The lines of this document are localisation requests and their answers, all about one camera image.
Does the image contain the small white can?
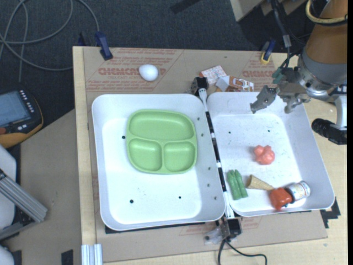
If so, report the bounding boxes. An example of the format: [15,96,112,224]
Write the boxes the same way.
[285,181,311,202]

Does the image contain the white plastic tray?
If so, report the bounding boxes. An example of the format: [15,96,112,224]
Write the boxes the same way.
[91,93,227,231]
[206,91,336,218]

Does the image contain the green asparagus bunch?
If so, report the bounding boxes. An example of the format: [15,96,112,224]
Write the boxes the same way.
[227,169,248,200]

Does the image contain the orange and white packet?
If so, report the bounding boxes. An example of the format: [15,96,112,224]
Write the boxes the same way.
[200,65,227,86]

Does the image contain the pink lumpy toy food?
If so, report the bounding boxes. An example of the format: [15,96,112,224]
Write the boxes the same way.
[253,145,276,165]

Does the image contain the white egg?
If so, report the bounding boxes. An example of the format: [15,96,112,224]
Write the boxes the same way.
[138,63,159,81]

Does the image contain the green divided plate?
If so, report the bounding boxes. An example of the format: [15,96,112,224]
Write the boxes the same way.
[126,109,198,175]

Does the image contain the black cylinder on white bracket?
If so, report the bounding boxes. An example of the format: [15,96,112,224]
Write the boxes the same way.
[311,84,348,145]

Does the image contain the brown cardboard board red print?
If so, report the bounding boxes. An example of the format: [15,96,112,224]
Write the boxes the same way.
[82,46,329,263]

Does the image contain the thin black and white rod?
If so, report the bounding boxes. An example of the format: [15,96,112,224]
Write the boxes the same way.
[199,88,235,219]

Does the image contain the orange and white carton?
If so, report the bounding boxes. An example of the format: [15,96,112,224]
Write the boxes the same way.
[215,75,255,93]

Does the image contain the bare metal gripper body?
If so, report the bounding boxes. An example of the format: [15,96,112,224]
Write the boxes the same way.
[275,67,336,102]

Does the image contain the tan ice cream cone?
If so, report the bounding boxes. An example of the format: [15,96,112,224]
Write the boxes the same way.
[245,174,275,192]

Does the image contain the orange bell pepper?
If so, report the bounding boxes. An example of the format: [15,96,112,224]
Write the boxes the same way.
[269,187,293,210]

